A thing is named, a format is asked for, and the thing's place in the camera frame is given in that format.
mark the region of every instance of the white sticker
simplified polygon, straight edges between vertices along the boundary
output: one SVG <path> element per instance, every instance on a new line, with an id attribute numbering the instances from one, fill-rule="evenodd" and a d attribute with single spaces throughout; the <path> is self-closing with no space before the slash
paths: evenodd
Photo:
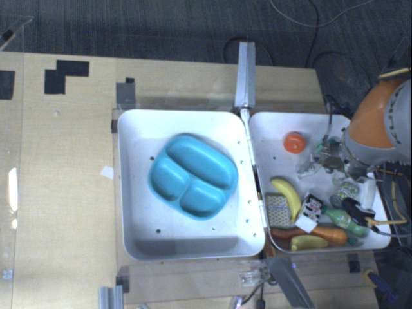
<path id="1" fill-rule="evenodd" d="M 113 180 L 115 178 L 115 170 L 114 170 L 113 167 L 104 166 L 102 171 L 100 172 L 100 175 L 103 175 L 106 178 L 109 178 L 110 180 Z"/>
<path id="2" fill-rule="evenodd" d="M 3 270 L 3 279 L 13 279 L 13 270 Z"/>

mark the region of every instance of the wooden surface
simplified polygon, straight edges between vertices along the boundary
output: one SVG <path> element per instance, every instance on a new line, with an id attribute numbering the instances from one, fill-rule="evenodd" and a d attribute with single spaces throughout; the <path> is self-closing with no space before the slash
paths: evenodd
<path id="1" fill-rule="evenodd" d="M 44 70 L 55 69 L 57 59 L 90 61 L 89 77 L 67 77 L 65 95 L 44 95 Z M 114 285 L 115 188 L 113 180 L 100 172 L 104 166 L 113 166 L 110 123 L 115 83 L 124 82 L 125 77 L 135 78 L 142 107 L 172 108 L 182 103 L 218 107 L 230 105 L 234 99 L 236 66 L 24 56 L 13 308 L 97 308 L 98 288 Z M 313 70 L 258 67 L 256 78 L 261 105 L 278 111 L 322 110 Z M 373 257 L 365 255 L 362 268 L 376 268 Z M 321 262 L 320 270 L 316 264 L 298 264 L 298 274 L 318 308 L 377 308 L 372 288 L 360 274 L 349 274 L 341 259 L 339 264 Z M 179 280 L 172 284 L 178 291 Z M 155 286 L 152 283 L 154 294 L 158 291 Z M 278 286 L 266 292 L 270 293 L 265 296 L 267 308 L 289 308 Z M 151 309 L 226 309 L 229 303 L 230 297 L 213 297 L 148 305 Z M 246 308 L 253 305 L 251 301 Z"/>

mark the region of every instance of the white cable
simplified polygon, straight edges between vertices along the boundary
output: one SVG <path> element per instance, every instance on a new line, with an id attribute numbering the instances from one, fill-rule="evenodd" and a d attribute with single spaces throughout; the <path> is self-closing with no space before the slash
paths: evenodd
<path id="1" fill-rule="evenodd" d="M 281 12 L 279 9 L 277 9 L 277 7 L 276 7 L 276 5 L 274 4 L 273 0 L 270 0 L 270 4 L 272 5 L 272 7 L 273 7 L 279 14 L 281 14 L 283 17 L 285 17 L 285 18 L 288 19 L 289 21 L 292 21 L 292 22 L 294 22 L 294 23 L 296 23 L 296 24 L 299 24 L 299 25 L 301 25 L 301 26 L 305 26 L 305 27 L 307 27 L 307 28 L 322 28 L 322 27 L 324 27 L 324 26 L 326 26 L 326 25 L 329 25 L 329 24 L 331 24 L 332 22 L 336 21 L 338 18 L 340 18 L 340 16 L 342 16 L 342 15 L 345 14 L 346 12 L 349 12 L 350 10 L 355 9 L 355 8 L 358 8 L 358 7 L 365 6 L 365 5 L 367 5 L 367 4 L 369 4 L 369 3 L 372 3 L 372 2 L 374 2 L 374 1 L 375 1 L 375 0 L 369 0 L 369 1 L 365 1 L 364 3 L 361 3 L 361 4 L 359 4 L 359 5 L 355 5 L 355 6 L 349 7 L 348 9 L 345 9 L 345 10 L 341 11 L 341 12 L 340 12 L 339 14 L 337 14 L 334 18 L 330 19 L 329 21 L 327 21 L 327 22 L 325 22 L 325 23 L 319 24 L 319 25 L 305 24 L 305 23 L 296 21 L 295 19 L 287 16 L 286 14 L 284 14 L 283 12 Z"/>

